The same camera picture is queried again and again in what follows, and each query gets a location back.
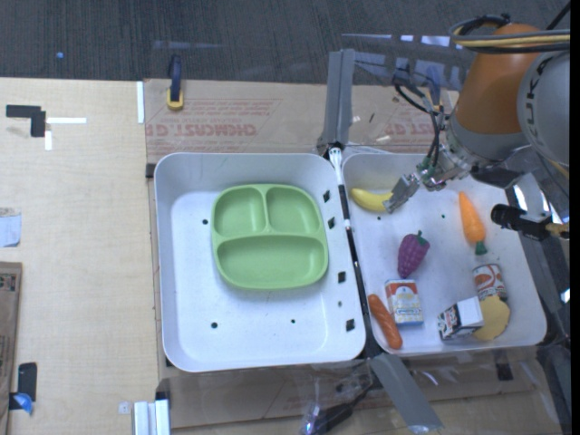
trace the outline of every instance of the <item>toy banana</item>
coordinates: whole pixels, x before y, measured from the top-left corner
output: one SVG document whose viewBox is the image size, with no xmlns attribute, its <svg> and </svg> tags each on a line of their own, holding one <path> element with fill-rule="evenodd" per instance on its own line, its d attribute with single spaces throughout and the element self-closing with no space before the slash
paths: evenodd
<svg viewBox="0 0 580 435">
<path fill-rule="evenodd" d="M 351 197 L 354 202 L 361 208 L 368 209 L 369 211 L 386 211 L 382 202 L 391 196 L 392 192 L 372 193 L 362 188 L 351 188 Z"/>
</svg>

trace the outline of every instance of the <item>divided green plate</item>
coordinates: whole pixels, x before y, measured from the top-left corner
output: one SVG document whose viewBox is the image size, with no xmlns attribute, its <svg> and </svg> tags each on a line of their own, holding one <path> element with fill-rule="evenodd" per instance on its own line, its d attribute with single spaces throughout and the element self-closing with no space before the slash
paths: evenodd
<svg viewBox="0 0 580 435">
<path fill-rule="evenodd" d="M 222 191 L 212 208 L 211 237 L 219 273 L 240 288 L 310 285 L 328 267 L 320 209 L 298 187 L 255 184 Z"/>
</svg>

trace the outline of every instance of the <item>dark floor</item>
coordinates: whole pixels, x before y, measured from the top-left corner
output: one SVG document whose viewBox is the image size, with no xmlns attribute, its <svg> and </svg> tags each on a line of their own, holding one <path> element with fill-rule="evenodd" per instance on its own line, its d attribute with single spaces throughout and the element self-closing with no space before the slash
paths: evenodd
<svg viewBox="0 0 580 435">
<path fill-rule="evenodd" d="M 167 77 L 177 53 L 188 79 L 325 83 L 331 51 L 408 49 L 344 34 L 445 35 L 459 21 L 500 13 L 545 28 L 568 1 L 0 0 L 0 76 Z M 415 55 L 466 67 L 472 53 Z"/>
</svg>

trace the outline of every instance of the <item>orange hot dog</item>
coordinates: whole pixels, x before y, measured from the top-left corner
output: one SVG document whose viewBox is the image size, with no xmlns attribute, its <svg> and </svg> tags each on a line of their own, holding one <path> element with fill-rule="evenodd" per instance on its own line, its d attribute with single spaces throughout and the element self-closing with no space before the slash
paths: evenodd
<svg viewBox="0 0 580 435">
<path fill-rule="evenodd" d="M 395 320 L 392 318 L 391 313 L 386 308 L 386 306 L 375 294 L 371 294 L 368 297 L 369 308 L 371 308 L 371 313 L 381 326 L 382 333 L 384 334 L 389 346 L 395 350 L 402 347 L 402 338 L 397 328 Z"/>
</svg>

